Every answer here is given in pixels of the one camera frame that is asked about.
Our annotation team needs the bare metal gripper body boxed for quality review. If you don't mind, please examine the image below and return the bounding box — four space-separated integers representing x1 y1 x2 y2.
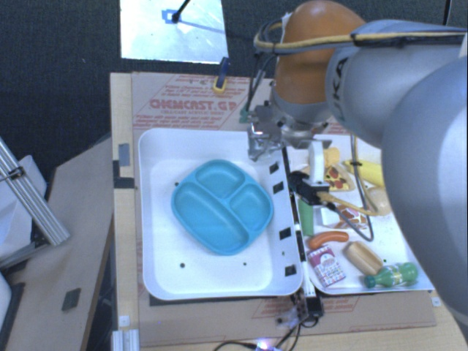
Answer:
251 103 329 148

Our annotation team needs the yellow biscuit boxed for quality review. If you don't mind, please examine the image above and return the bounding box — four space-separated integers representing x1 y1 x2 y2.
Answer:
323 147 341 166

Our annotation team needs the pizza slice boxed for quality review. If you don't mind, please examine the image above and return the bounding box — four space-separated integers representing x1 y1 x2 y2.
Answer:
323 163 356 193

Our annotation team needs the blue divided plate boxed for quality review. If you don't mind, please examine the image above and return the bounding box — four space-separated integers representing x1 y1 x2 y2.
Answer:
170 159 275 257

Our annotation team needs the green cylinder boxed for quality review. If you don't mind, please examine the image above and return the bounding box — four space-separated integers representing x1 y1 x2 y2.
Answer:
298 197 316 238

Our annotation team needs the brown cardboard board red print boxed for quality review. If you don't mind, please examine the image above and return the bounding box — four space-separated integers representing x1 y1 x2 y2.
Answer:
109 72 438 349

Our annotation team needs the yellow banana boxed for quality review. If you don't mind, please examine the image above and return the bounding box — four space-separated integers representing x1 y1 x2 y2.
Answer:
342 159 385 188

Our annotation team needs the white and orange carton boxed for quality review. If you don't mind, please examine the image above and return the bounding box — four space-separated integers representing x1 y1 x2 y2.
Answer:
320 203 369 230

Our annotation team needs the orange sausage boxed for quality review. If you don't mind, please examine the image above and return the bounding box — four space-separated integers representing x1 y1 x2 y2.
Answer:
307 230 350 251

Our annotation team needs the pale beige bread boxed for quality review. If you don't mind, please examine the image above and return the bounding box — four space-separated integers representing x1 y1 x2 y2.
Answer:
366 186 393 216

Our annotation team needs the pink and white carton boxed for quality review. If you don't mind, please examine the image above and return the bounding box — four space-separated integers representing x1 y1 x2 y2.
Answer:
307 245 347 289

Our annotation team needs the tan bread roll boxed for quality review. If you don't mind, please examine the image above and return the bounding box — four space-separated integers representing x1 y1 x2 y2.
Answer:
343 241 384 276

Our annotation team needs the white plastic tray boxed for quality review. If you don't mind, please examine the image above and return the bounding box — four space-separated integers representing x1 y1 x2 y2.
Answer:
137 127 305 301
287 122 436 295

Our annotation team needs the green plastic bottle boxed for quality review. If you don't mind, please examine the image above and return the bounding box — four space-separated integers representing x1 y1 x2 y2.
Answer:
363 262 419 290

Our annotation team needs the black cylinder on white bracket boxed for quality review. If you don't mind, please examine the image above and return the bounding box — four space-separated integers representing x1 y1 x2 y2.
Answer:
288 139 332 207

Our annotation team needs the black block with thin wires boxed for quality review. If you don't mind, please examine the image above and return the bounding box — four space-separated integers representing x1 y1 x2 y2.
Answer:
292 293 325 323

